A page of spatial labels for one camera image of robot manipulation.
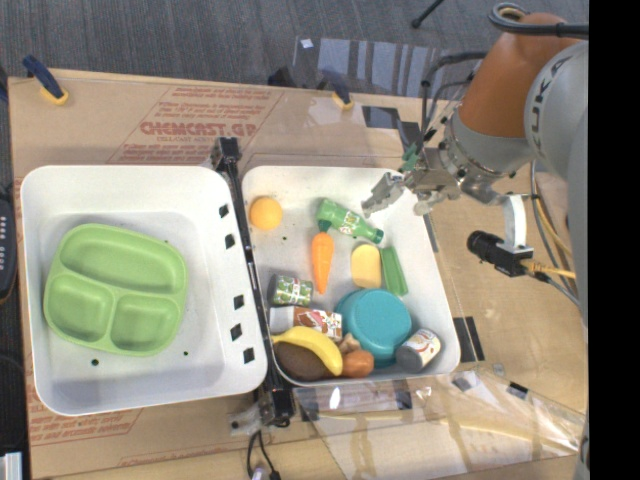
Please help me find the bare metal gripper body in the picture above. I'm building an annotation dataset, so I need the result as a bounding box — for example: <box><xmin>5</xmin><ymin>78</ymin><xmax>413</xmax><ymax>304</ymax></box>
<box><xmin>403</xmin><ymin>141</ymin><xmax>471</xmax><ymax>203</ymax></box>

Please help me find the green plastic bottle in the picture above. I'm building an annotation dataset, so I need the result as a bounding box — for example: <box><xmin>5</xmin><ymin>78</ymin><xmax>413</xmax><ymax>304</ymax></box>
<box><xmin>314</xmin><ymin>197</ymin><xmax>386</xmax><ymax>245</ymax></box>

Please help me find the green ridged block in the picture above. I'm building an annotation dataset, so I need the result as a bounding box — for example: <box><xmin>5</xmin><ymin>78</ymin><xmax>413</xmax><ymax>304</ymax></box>
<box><xmin>379</xmin><ymin>245</ymin><xmax>410</xmax><ymax>298</ymax></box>

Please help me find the yellow oval bread slice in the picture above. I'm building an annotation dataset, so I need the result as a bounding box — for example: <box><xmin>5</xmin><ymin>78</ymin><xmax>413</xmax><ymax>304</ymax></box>
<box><xmin>349</xmin><ymin>243</ymin><xmax>384</xmax><ymax>290</ymax></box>

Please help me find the white plastic tray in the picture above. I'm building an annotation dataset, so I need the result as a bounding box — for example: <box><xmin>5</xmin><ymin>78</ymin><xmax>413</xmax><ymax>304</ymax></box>
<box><xmin>19</xmin><ymin>164</ymin><xmax>269</xmax><ymax>417</ymax></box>
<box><xmin>241</xmin><ymin>164</ymin><xmax>462</xmax><ymax>388</ymax></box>

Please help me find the orange carrot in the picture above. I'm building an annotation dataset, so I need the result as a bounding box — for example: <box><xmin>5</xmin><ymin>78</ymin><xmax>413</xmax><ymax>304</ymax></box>
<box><xmin>310</xmin><ymin>220</ymin><xmax>336</xmax><ymax>296</ymax></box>

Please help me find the orange ball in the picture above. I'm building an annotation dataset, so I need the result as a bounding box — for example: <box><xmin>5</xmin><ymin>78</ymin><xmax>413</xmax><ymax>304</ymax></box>
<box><xmin>248</xmin><ymin>195</ymin><xmax>285</xmax><ymax>232</ymax></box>

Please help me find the teal bowl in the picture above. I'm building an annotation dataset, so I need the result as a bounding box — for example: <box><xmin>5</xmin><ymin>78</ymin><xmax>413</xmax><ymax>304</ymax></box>
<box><xmin>333</xmin><ymin>287</ymin><xmax>414</xmax><ymax>369</ymax></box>

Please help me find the green printed can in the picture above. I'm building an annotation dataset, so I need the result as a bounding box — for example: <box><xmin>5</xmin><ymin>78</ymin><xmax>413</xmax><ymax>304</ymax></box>
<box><xmin>267</xmin><ymin>273</ymin><xmax>315</xmax><ymax>307</ymax></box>

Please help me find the red and white carton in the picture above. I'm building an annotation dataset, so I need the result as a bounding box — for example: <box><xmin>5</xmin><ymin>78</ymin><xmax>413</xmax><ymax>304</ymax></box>
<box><xmin>268</xmin><ymin>305</ymin><xmax>345</xmax><ymax>343</ymax></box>

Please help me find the white and orange can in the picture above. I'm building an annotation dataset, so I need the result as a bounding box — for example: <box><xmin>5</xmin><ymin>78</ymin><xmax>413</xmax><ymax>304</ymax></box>
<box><xmin>395</xmin><ymin>327</ymin><xmax>443</xmax><ymax>375</ymax></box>

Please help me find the yellow banana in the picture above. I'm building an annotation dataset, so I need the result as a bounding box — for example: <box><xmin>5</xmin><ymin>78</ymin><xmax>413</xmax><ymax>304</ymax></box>
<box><xmin>270</xmin><ymin>325</ymin><xmax>345</xmax><ymax>378</ymax></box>

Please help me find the orange-brown chicken leg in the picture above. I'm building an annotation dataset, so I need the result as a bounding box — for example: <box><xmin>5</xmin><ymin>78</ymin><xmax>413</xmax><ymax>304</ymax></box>
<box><xmin>338</xmin><ymin>332</ymin><xmax>376</xmax><ymax>380</ymax></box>

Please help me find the brown potato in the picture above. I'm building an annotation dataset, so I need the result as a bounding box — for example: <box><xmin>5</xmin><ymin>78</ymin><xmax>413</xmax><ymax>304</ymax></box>
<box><xmin>273</xmin><ymin>340</ymin><xmax>332</xmax><ymax>383</ymax></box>

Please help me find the brown cardboard board red print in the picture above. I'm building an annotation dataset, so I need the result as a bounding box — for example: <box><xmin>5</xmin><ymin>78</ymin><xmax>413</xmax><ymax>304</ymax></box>
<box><xmin>7</xmin><ymin>67</ymin><xmax>589</xmax><ymax>480</ymax></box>

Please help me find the green divided plate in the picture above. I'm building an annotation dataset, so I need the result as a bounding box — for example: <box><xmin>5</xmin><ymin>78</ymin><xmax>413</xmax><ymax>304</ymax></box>
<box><xmin>42</xmin><ymin>222</ymin><xmax>190</xmax><ymax>358</ymax></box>

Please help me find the black cylinder on white bracket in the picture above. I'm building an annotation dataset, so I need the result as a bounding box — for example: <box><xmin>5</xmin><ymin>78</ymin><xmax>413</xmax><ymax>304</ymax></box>
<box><xmin>466</xmin><ymin>193</ymin><xmax>535</xmax><ymax>278</ymax></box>

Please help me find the black block with thin wires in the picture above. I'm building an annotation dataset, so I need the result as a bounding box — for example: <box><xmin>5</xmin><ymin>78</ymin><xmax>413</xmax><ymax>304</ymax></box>
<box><xmin>256</xmin><ymin>384</ymin><xmax>297</xmax><ymax>427</ymax></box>
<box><xmin>209</xmin><ymin>136</ymin><xmax>244</xmax><ymax>172</ymax></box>

